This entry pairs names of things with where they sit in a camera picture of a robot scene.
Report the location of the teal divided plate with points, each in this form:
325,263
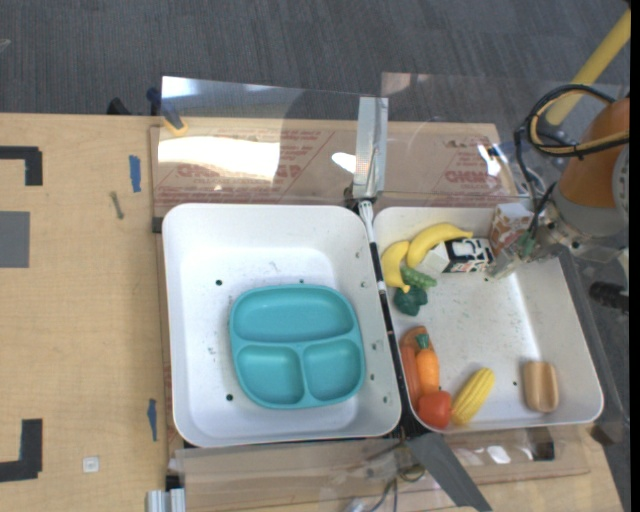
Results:
295,345

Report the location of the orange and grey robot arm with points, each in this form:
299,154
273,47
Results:
590,170

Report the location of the black and white carton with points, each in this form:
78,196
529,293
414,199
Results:
467,257

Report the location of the thin black and white rod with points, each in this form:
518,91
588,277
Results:
376,260

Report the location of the white plastic tray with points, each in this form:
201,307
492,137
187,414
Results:
490,330
270,240

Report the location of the yellow banana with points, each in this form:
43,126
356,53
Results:
392,262
432,240

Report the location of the brown and white carton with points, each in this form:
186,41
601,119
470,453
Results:
507,227

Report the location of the green broccoli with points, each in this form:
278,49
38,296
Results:
409,301

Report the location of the green pea pod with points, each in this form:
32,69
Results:
419,278

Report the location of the yellow corn cob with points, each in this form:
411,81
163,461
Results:
472,396

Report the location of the red tomato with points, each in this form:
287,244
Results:
435,410

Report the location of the orange carrot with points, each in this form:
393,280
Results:
428,367

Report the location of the tan bread bun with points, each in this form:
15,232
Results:
541,386

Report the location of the black cylinder on white bracket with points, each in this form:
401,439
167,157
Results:
607,296

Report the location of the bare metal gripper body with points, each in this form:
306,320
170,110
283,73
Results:
547,245

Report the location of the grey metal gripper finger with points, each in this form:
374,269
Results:
502,265

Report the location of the brown cardboard board red print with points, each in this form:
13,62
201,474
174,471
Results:
310,165

